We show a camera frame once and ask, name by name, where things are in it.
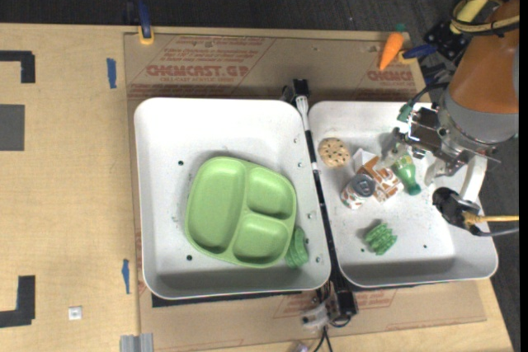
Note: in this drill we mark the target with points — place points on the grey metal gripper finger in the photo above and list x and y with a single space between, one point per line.
389 146
435 173

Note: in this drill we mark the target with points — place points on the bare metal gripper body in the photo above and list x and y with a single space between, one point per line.
431 132

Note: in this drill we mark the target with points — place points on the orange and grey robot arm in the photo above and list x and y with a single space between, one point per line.
482 70

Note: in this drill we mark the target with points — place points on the green bottle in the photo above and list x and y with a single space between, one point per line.
406 175

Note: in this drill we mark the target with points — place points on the white and orange carton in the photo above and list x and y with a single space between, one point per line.
381 177

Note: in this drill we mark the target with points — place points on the small white and orange can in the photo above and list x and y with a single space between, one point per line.
356 191

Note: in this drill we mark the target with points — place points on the white plastic tray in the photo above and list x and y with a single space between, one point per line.
416 226
165 144

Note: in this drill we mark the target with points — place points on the tan chocolate chip biscuit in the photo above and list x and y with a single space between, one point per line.
333 152

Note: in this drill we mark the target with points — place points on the thin black and white rod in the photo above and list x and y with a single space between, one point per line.
317 177

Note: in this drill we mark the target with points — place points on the green grapes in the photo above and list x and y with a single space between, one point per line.
380 239

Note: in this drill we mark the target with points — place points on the orange carrot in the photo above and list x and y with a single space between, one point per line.
391 49

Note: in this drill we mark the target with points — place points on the green divided plate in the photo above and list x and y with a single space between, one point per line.
222 206

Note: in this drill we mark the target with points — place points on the brown cardboard board red print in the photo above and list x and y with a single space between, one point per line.
214 66

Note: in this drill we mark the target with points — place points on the small white square block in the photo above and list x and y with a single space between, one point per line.
75 313

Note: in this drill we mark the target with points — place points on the black cylinder on white bracket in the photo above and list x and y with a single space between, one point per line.
449 202

